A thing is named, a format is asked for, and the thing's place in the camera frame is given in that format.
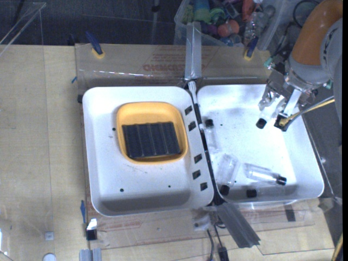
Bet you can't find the white plastic tray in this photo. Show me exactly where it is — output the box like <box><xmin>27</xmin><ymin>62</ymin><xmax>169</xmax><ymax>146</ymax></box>
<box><xmin>82</xmin><ymin>85</ymin><xmax>215</xmax><ymax>217</ymax></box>
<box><xmin>196</xmin><ymin>84</ymin><xmax>325</xmax><ymax>204</ymax></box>

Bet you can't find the clear plastic bottle black cap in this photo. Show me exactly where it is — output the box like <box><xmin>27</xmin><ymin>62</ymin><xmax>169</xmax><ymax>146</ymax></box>
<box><xmin>243</xmin><ymin>163</ymin><xmax>288</xmax><ymax>186</ymax></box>
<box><xmin>216</xmin><ymin>153</ymin><xmax>240</xmax><ymax>196</ymax></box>
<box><xmin>204</xmin><ymin>118</ymin><xmax>221</xmax><ymax>154</ymax></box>

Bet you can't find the black ribbed rectangular insert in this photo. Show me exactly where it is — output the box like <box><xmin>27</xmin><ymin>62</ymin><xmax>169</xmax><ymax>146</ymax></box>
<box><xmin>121</xmin><ymin>121</ymin><xmax>182</xmax><ymax>159</ymax></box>

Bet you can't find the brown cardboard board red print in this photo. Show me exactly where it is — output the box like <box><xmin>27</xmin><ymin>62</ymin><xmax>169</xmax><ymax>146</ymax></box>
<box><xmin>74</xmin><ymin>42</ymin><xmax>335</xmax><ymax>256</ymax></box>

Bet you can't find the yellow plastic bowl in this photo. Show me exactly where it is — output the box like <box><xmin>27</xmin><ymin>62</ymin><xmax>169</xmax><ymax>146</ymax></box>
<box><xmin>116</xmin><ymin>101</ymin><xmax>189</xmax><ymax>165</ymax></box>

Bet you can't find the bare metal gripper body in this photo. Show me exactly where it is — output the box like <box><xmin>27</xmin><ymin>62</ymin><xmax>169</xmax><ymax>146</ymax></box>
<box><xmin>266</xmin><ymin>71</ymin><xmax>318</xmax><ymax>107</ymax></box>

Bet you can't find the small black and white box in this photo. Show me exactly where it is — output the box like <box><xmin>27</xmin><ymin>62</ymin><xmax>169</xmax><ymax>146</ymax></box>
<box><xmin>85</xmin><ymin>217</ymin><xmax>98</xmax><ymax>241</ymax></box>

